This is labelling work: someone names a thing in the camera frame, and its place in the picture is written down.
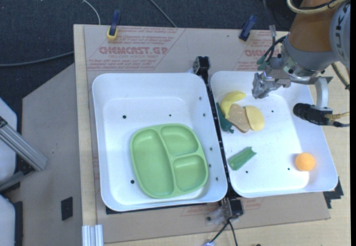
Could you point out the green celery stick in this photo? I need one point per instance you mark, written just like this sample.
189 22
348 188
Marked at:
240 158

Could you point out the dark green toy vegetable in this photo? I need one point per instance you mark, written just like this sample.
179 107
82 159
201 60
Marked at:
224 122

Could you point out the yellow banana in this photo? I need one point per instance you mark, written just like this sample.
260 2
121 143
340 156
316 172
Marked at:
231 98

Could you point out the thin black and white rod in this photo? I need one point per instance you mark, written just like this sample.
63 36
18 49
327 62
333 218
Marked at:
219 139

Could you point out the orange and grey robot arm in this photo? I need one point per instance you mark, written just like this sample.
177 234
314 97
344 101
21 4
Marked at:
311 27

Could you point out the black cylinder on white bracket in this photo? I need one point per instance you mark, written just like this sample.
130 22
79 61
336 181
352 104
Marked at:
310 114

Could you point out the tan bread slice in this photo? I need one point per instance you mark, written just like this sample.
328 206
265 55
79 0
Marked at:
237 118

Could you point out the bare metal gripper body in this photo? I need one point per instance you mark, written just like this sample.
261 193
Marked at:
279 72

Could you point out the brown cardboard board red print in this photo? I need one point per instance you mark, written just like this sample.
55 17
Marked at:
172 44

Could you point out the white plastic tray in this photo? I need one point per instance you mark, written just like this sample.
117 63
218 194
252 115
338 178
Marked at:
144 100
278 139

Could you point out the green divided plate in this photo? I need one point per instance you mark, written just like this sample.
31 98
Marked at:
150 158

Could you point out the orange ball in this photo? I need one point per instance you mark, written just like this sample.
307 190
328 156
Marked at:
304 161

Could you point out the yellow oval slice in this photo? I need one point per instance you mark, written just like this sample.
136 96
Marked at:
256 118

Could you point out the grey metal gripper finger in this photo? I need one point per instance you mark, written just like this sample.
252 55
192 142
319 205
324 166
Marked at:
257 86
268 87

